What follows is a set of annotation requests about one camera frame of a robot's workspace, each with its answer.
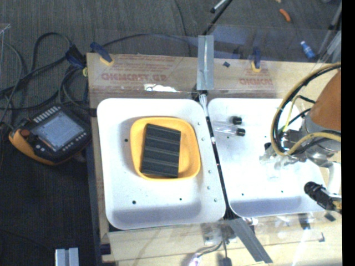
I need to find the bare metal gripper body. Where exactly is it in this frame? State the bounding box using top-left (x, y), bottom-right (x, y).
top-left (280, 128), bottom-right (333, 166)

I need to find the white plastic tray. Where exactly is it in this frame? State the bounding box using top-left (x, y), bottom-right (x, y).
top-left (96, 98), bottom-right (227, 231)
top-left (207, 98), bottom-right (334, 218)

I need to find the blue bottle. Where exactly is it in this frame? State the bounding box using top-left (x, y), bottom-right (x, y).
top-left (300, 40), bottom-right (316, 59)

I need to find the yellow plate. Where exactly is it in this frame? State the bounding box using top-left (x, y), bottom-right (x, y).
top-left (129, 116), bottom-right (201, 181)

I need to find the orange carrot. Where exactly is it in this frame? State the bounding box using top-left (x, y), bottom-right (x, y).
top-left (278, 8), bottom-right (292, 23)

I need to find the black ribbed rectangular block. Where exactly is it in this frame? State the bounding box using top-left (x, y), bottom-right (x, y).
top-left (139, 123), bottom-right (182, 179)

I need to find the brown cardboard board red print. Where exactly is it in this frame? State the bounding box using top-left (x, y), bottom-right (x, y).
top-left (85, 52), bottom-right (342, 264)

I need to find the black cylinder on white bracket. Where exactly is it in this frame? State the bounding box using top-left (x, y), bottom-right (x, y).
top-left (303, 161), bottom-right (342, 212)

